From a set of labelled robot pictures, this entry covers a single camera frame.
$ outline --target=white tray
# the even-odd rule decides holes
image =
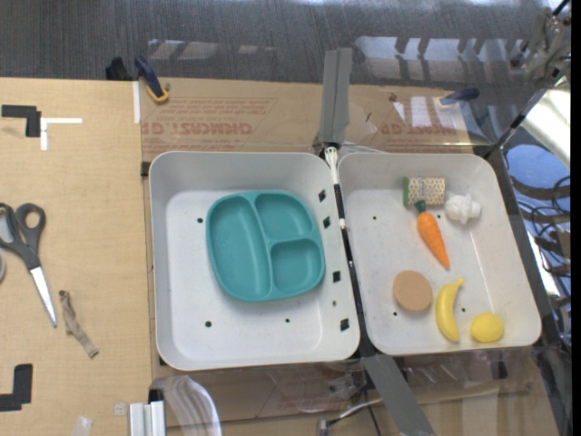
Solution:
[[[319,226],[326,271],[302,295],[241,302],[215,279],[205,217],[224,195],[264,189],[288,191],[307,204]],[[157,347],[170,366],[198,371],[333,362],[356,351],[359,325],[349,267],[329,167],[320,158],[168,152],[152,163],[150,194]]]
[[[541,321],[527,275],[490,165],[471,154],[349,154],[340,161],[340,183],[353,259],[369,338],[382,352],[414,355],[480,348],[529,345],[541,333]],[[444,269],[419,237],[417,212],[402,203],[404,176],[443,176],[447,194],[471,193],[481,215],[467,225],[453,222],[444,208],[438,224],[450,268]],[[463,277],[455,315],[460,342],[438,330],[434,303],[428,312],[411,314],[398,307],[392,283],[403,270],[418,271],[434,293]],[[499,342],[481,344],[469,337],[472,318],[492,311],[505,322]]]

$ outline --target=black scissors handle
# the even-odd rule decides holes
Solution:
[[[28,226],[26,223],[26,216],[30,212],[38,213],[39,216],[38,224],[34,227]],[[7,241],[6,238],[0,236],[0,245],[20,255],[28,270],[40,266],[36,250],[38,249],[40,232],[46,220],[44,210],[33,203],[25,203],[15,213],[10,205],[0,203],[0,215],[2,213],[5,214],[10,240]],[[25,235],[26,243],[22,239],[21,231]]]

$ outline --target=corn toy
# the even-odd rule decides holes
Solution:
[[[429,249],[436,255],[444,267],[450,267],[448,253],[442,232],[439,230],[438,221],[433,214],[426,212],[426,201],[420,200],[414,203],[419,212],[417,223],[421,238],[424,240]]]

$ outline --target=beige round disc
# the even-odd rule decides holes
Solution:
[[[419,272],[399,272],[393,280],[393,295],[399,305],[413,312],[426,310],[432,303],[432,287]]]

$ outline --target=dark floor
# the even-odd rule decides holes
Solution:
[[[537,92],[521,44],[562,1],[0,0],[0,76],[105,79],[112,58],[132,71],[144,55],[159,76],[320,83],[325,50],[350,46],[352,84],[477,88],[469,111],[494,143]],[[570,296],[570,249],[554,244],[570,216],[568,170],[525,132],[505,157],[525,184],[515,194],[535,250]]]

